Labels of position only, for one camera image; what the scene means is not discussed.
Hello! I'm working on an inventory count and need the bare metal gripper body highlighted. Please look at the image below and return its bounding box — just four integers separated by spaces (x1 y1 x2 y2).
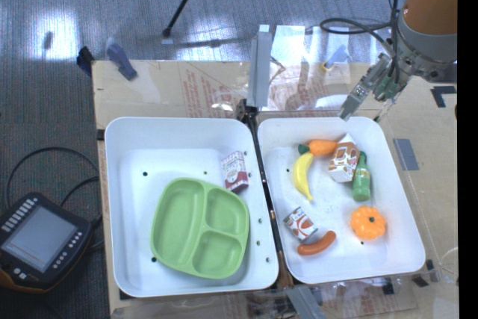
373 43 459 84

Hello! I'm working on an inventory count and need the orange carrot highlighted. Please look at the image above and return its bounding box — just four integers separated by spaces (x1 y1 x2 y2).
297 138 339 157

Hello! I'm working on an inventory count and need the white and brown carton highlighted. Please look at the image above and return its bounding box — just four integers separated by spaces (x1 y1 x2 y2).
327 133 361 183

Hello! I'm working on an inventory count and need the green bottle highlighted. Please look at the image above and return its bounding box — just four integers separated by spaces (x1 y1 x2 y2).
352 151 372 202

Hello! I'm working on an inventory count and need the yellow banana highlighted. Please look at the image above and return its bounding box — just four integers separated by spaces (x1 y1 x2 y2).
292 152 314 202

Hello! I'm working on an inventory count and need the orange pumpkin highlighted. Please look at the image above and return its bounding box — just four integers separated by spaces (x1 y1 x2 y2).
350 205 387 241

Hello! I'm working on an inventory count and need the white and red can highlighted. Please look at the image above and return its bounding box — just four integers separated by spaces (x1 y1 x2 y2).
282 206 319 243

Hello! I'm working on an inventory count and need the red and white carton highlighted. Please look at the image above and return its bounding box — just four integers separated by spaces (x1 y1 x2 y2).
220 150 249 193

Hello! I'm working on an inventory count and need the orange sausage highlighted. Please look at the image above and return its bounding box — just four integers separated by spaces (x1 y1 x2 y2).
297 230 337 256

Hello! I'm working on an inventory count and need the white plastic tray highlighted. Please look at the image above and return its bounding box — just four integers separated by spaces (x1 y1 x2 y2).
104 116 280 298
256 116 426 285

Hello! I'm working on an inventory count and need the brown cardboard board, red print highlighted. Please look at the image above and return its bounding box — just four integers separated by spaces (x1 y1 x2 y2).
91 59 459 319

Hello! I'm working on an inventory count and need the green divided plate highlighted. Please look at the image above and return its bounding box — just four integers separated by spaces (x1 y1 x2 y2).
149 177 250 280

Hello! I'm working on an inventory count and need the black block with thin wires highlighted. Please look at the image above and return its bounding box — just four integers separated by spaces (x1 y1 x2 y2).
235 99 259 121

